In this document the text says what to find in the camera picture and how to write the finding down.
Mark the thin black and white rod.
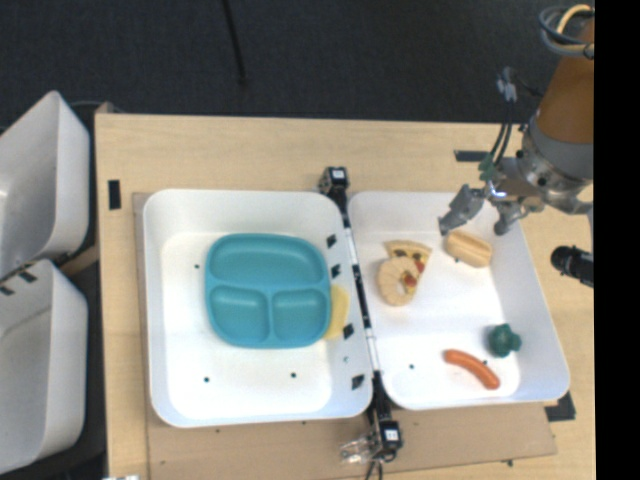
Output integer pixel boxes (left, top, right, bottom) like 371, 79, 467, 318
327, 187, 392, 422

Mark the orange toy sausage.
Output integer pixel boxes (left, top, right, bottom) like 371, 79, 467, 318
442, 348, 502, 391

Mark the toy pizza slice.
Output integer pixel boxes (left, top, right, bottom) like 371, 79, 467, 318
383, 239, 433, 297

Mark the blue divided plate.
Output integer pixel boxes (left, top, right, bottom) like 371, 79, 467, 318
203, 232, 333, 350

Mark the white plastic tray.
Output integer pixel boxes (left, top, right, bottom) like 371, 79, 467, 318
346, 190, 572, 412
142, 188, 375, 429

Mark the beige toy bread bun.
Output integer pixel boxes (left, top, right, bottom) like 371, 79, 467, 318
444, 229, 494, 270

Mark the black block with thin wires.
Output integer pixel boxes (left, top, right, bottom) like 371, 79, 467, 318
372, 416, 402, 453
318, 165, 350, 195

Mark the green toy broccoli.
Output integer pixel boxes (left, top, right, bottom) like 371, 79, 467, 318
487, 322, 523, 358

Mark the beige toy doughnut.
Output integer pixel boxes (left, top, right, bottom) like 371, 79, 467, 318
375, 257, 419, 307

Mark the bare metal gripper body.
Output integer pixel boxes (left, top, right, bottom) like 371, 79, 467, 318
481, 153, 595, 215

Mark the pale yellow round slice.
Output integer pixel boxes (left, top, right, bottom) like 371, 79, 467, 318
322, 284, 351, 341

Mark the black cylinder on white bracket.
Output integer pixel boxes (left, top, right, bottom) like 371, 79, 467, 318
550, 202, 596, 290

